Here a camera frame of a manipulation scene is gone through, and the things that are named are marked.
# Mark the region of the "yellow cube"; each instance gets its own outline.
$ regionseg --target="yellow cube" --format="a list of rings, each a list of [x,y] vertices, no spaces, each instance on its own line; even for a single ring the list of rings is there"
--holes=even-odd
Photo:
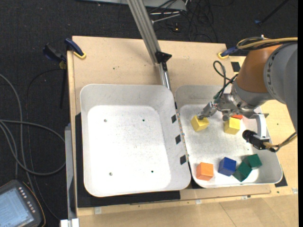
[[[198,119],[197,115],[195,115],[190,122],[196,132],[205,130],[209,125],[209,121],[207,118],[203,118],[200,120]]]
[[[240,119],[230,118],[224,122],[224,132],[227,134],[236,134],[240,130]]]

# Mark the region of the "orange cube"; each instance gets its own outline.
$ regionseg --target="orange cube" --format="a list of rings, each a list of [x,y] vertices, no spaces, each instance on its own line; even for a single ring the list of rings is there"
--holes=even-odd
[[[241,115],[241,114],[235,114],[235,115],[233,115],[232,116],[232,118],[235,118],[235,119],[243,119],[243,115]]]
[[[197,168],[197,178],[199,180],[208,181],[214,176],[214,166],[210,163],[201,162]]]

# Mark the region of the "dark green cube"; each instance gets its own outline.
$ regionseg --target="dark green cube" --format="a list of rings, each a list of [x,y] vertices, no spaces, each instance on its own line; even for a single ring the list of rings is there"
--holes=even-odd
[[[262,162],[258,154],[250,155],[243,160],[251,169],[255,170],[262,166]]]
[[[237,178],[240,182],[243,182],[251,173],[252,169],[242,161],[234,174],[232,174],[235,178]]]

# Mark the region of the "blue block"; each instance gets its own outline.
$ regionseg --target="blue block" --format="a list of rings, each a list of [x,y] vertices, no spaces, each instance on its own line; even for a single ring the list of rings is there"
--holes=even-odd
[[[218,172],[226,176],[231,176],[236,171],[236,163],[235,160],[224,157],[220,161]]]

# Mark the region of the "black bracket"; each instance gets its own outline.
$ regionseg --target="black bracket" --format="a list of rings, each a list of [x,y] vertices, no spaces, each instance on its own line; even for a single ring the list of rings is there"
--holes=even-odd
[[[170,54],[158,51],[155,53],[156,58],[157,58],[157,62],[160,64],[162,63],[162,67],[164,71],[167,71],[167,65],[166,62],[171,58]]]

